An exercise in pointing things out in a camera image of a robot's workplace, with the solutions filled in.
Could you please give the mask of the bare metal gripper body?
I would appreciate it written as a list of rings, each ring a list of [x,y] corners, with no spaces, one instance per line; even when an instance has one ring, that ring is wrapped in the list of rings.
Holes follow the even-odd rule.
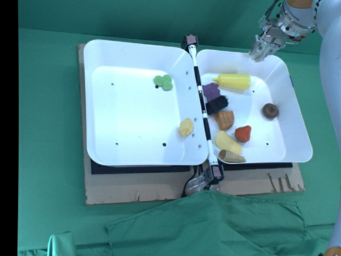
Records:
[[[283,48],[287,44],[298,44],[309,33],[314,32],[313,26],[300,25],[295,18],[286,13],[278,13],[274,18],[266,18],[262,26],[262,42],[278,48]]]

